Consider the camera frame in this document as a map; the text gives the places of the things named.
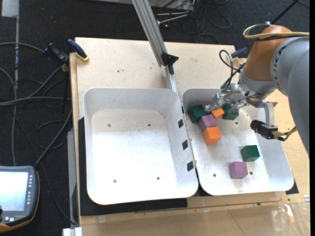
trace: wooden table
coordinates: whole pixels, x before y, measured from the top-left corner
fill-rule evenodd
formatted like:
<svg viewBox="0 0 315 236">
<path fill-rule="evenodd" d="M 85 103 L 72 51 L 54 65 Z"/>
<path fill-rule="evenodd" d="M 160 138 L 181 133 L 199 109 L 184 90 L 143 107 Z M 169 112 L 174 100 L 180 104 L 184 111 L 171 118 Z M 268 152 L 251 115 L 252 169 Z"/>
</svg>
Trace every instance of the wooden table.
<svg viewBox="0 0 315 236">
<path fill-rule="evenodd" d="M 84 116 L 82 100 L 84 92 L 91 87 L 167 88 L 168 85 L 165 70 L 158 66 L 148 41 L 95 38 L 76 38 L 75 41 L 90 55 L 89 61 L 83 62 L 77 59 L 74 53 L 70 54 L 79 187 L 77 132 L 78 120 Z M 165 45 L 169 54 L 179 57 L 174 64 L 174 69 L 180 97 L 189 88 L 220 88 L 229 77 L 230 69 L 220 60 L 219 51 L 225 49 L 233 53 L 234 46 L 171 42 L 166 42 Z M 235 67 L 243 62 L 245 60 L 235 60 Z M 237 82 L 237 79 L 235 76 L 232 82 Z M 268 97 L 268 100 L 278 102 L 275 107 L 275 120 L 279 130 L 284 132 L 294 127 L 287 97 L 276 91 Z M 283 148 L 299 193 L 287 195 L 286 192 L 266 192 L 209 197 L 200 197 L 196 194 L 188 198 L 188 208 L 185 209 L 79 216 L 79 224 L 83 228 L 84 235 L 159 235 L 161 227 L 166 230 L 165 232 L 169 232 L 168 235 L 177 235 L 172 232 L 174 223 L 185 228 L 180 235 L 192 235 L 196 231 L 207 235 L 208 230 L 213 228 L 219 230 L 219 227 L 225 228 L 227 232 L 238 232 L 239 227 L 232 226 L 234 222 L 230 216 L 231 210 L 304 203 L 310 196 L 310 161 L 297 132 L 283 143 Z M 179 223 L 178 219 L 182 219 L 182 216 L 185 219 Z M 217 221 L 218 224 L 210 226 L 209 221 Z M 147 230 L 146 227 L 139 228 L 143 223 L 149 223 Z"/>
</svg>

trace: purple cube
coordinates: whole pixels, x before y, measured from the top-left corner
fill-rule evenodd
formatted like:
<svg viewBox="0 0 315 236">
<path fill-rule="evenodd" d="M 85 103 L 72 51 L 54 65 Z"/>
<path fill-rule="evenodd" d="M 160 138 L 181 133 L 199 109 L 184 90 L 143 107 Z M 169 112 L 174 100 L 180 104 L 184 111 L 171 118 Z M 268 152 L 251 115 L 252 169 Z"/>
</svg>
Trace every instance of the purple cube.
<svg viewBox="0 0 315 236">
<path fill-rule="evenodd" d="M 229 169 L 231 178 L 243 179 L 248 175 L 246 162 L 233 162 Z"/>
<path fill-rule="evenodd" d="M 201 129 L 201 132 L 203 133 L 203 131 L 205 131 L 205 129 L 207 127 L 214 127 L 217 125 L 217 121 L 215 119 L 215 117 L 213 116 L 213 114 L 209 114 L 206 116 L 202 116 L 199 121 L 198 121 L 198 125 Z"/>
</svg>

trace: cube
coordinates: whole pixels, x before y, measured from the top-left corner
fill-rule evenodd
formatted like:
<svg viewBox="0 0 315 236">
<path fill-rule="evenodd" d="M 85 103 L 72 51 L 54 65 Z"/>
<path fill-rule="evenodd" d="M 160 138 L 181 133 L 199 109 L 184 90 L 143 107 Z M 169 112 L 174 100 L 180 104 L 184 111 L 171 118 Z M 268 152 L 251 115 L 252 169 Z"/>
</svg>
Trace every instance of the cube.
<svg viewBox="0 0 315 236">
<path fill-rule="evenodd" d="M 253 162 L 260 157 L 257 145 L 247 145 L 241 149 L 244 162 Z"/>
<path fill-rule="evenodd" d="M 202 116 L 199 121 L 198 125 L 201 129 L 201 132 L 205 131 L 207 127 L 214 127 L 217 125 L 217 121 L 214 118 L 213 114 Z"/>
<path fill-rule="evenodd" d="M 220 119 L 224 115 L 224 110 L 222 108 L 217 108 L 211 111 L 212 115 L 216 120 Z"/>
<path fill-rule="evenodd" d="M 221 139 L 219 127 L 206 127 L 202 133 L 206 144 L 216 144 Z"/>
<path fill-rule="evenodd" d="M 243 179 L 248 175 L 246 162 L 233 162 L 229 166 L 230 177 L 235 179 Z"/>
<path fill-rule="evenodd" d="M 191 122 L 197 122 L 202 116 L 205 116 L 206 114 L 207 113 L 202 105 L 194 106 L 188 111 L 188 116 Z"/>
<path fill-rule="evenodd" d="M 239 111 L 237 111 L 237 112 L 232 112 L 231 111 L 231 105 L 228 104 L 228 103 L 226 103 L 222 107 L 222 109 L 224 110 L 224 115 L 222 117 L 224 120 L 234 120 L 239 115 Z"/>
</svg>

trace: black bracket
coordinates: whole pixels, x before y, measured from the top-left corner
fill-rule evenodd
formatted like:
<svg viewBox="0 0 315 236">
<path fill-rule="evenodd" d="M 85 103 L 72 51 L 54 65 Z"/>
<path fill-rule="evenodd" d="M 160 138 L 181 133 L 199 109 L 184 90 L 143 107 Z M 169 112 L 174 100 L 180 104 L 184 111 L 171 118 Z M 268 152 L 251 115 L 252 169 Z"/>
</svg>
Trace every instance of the black bracket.
<svg viewBox="0 0 315 236">
<path fill-rule="evenodd" d="M 178 57 L 166 53 L 163 53 L 161 57 L 164 65 L 168 67 L 169 73 L 174 74 L 173 64 L 178 60 Z"/>
</svg>

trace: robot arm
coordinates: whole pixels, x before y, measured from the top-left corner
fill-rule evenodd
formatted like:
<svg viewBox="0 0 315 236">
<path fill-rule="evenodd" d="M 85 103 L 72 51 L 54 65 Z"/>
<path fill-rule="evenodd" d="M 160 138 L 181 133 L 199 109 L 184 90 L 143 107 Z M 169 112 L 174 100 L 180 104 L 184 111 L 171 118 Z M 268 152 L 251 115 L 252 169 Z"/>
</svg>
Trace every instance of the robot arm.
<svg viewBox="0 0 315 236">
<path fill-rule="evenodd" d="M 265 100 L 267 95 L 278 89 L 288 96 L 296 125 L 286 135 L 289 136 L 296 129 L 309 155 L 309 33 L 304 36 L 282 26 L 264 26 L 266 28 L 257 35 L 260 39 L 254 42 L 246 64 L 240 70 L 239 82 L 229 84 L 225 94 L 220 99 L 216 96 L 206 107 L 212 109 L 213 103 L 216 103 L 216 107 L 229 103 L 232 112 L 248 105 L 263 107 L 266 123 L 254 120 L 251 128 L 266 139 L 278 138 L 277 135 L 281 133 L 274 124 L 273 112 L 276 103 Z"/>
</svg>

